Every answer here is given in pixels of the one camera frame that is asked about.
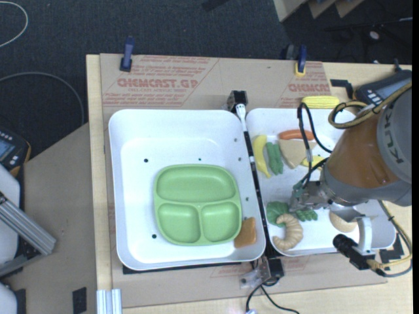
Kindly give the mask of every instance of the green plastic tray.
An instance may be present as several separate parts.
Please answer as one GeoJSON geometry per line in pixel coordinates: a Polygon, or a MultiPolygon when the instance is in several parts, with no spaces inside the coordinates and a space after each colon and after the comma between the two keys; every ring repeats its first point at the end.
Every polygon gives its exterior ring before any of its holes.
{"type": "Polygon", "coordinates": [[[242,205],[234,177],[223,167],[175,165],[158,172],[153,186],[157,224],[178,245],[213,245],[234,239],[242,205]]]}

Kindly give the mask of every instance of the wooden table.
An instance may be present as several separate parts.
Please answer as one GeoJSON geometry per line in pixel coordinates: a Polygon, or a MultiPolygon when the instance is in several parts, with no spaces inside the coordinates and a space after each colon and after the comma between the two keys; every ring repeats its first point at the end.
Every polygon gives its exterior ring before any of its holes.
{"type": "MultiPolygon", "coordinates": [[[[354,87],[385,77],[393,72],[392,65],[324,63],[327,78],[350,80],[354,87]]],[[[100,57],[87,55],[88,102],[90,147],[92,162],[92,189],[94,204],[94,233],[96,247],[96,275],[98,290],[113,288],[109,246],[109,221],[107,214],[107,188],[105,156],[103,154],[103,117],[101,104],[100,57]]],[[[345,99],[342,88],[332,88],[332,93],[345,99]]],[[[390,209],[412,235],[412,209],[391,204],[390,209]]],[[[318,313],[412,313],[412,272],[398,278],[390,278],[380,285],[312,290],[287,294],[275,294],[275,301],[284,307],[298,310],[301,314],[318,313]]],[[[157,305],[124,309],[124,313],[244,313],[246,298],[228,298],[184,304],[157,305]]],[[[277,313],[265,296],[255,296],[251,308],[258,313],[277,313]]]]}

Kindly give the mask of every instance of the blue clamp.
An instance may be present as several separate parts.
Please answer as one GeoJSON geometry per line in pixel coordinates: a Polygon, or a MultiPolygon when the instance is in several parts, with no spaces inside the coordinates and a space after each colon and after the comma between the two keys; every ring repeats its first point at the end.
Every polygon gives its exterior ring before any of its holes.
{"type": "Polygon", "coordinates": [[[307,58],[307,47],[300,45],[299,60],[295,64],[295,74],[298,77],[303,77],[306,74],[306,58],[307,58]]]}
{"type": "Polygon", "coordinates": [[[125,47],[124,47],[124,57],[120,60],[120,67],[119,69],[124,72],[131,72],[131,65],[132,65],[132,50],[134,49],[134,38],[132,36],[128,36],[125,40],[125,47]]]}

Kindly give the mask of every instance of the black carpet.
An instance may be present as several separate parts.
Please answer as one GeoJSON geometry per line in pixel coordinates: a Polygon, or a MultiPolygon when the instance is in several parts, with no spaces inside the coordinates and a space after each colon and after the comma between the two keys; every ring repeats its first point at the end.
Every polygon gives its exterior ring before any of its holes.
{"type": "MultiPolygon", "coordinates": [[[[309,60],[412,63],[412,22],[386,25],[370,43],[367,27],[412,16],[412,0],[366,0],[340,18],[334,6],[313,19],[307,4],[280,23],[273,0],[0,0],[23,6],[26,32],[0,47],[0,80],[39,71],[60,77],[78,93],[87,120],[87,54],[122,52],[134,36],[134,54],[279,59],[282,49],[305,44],[309,60]]],[[[21,10],[0,4],[0,45],[24,26],[21,10]]],[[[81,124],[77,97],[62,81],[24,75],[0,81],[0,126],[26,138],[32,156],[81,124]]]]}

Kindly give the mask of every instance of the yellow corn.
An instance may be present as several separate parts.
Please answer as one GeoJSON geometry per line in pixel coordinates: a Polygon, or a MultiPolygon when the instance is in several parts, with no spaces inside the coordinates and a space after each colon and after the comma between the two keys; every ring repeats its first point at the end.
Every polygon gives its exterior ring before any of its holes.
{"type": "Polygon", "coordinates": [[[339,103],[339,99],[334,96],[306,96],[301,99],[308,108],[335,108],[339,103]]]}

